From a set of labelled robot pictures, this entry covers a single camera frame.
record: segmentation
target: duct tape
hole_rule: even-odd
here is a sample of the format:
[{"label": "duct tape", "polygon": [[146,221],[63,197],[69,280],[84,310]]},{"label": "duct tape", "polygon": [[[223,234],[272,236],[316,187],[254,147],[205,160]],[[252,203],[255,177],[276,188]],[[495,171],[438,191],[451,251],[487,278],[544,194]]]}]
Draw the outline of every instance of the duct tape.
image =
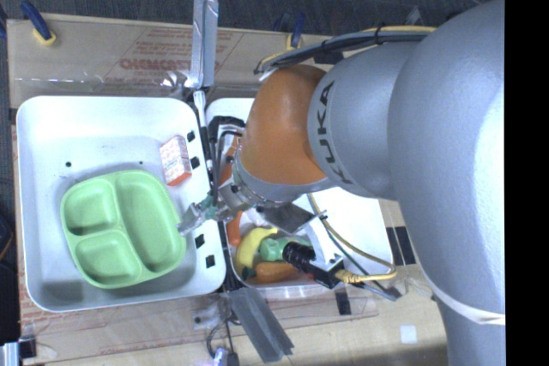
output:
[{"label": "duct tape", "polygon": [[425,280],[432,288],[435,296],[445,303],[448,307],[453,309],[457,314],[468,318],[470,321],[478,323],[480,325],[505,325],[505,315],[499,313],[492,313],[491,311],[485,311],[483,309],[477,309],[461,303],[455,300],[453,297],[446,294],[440,288],[438,288],[433,281],[429,279],[425,271],[423,272]]}]

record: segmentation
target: black hole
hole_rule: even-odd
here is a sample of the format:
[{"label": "black hole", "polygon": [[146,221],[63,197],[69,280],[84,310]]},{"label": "black hole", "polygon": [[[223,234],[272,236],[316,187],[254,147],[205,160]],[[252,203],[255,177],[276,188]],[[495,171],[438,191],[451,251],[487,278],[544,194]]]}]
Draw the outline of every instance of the black hole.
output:
[{"label": "black hole", "polygon": [[204,234],[201,233],[198,237],[195,238],[195,245],[196,245],[196,248],[199,249],[202,247],[202,245],[205,243],[206,241],[204,240]]},{"label": "black hole", "polygon": [[213,267],[215,265],[215,256],[206,256],[206,268]]},{"label": "black hole", "polygon": [[192,169],[194,170],[195,168],[198,168],[198,166],[200,166],[200,160],[197,158],[197,157],[193,157],[191,160],[190,160],[190,166],[192,166]]}]

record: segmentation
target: green tray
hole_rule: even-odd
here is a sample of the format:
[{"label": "green tray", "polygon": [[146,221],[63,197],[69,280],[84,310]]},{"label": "green tray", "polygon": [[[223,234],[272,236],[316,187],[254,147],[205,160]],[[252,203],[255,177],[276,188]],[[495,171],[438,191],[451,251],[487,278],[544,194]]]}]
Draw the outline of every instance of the green tray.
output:
[{"label": "green tray", "polygon": [[166,186],[145,171],[120,171],[70,188],[61,220],[72,258],[99,288],[139,284],[175,269],[186,241]]}]

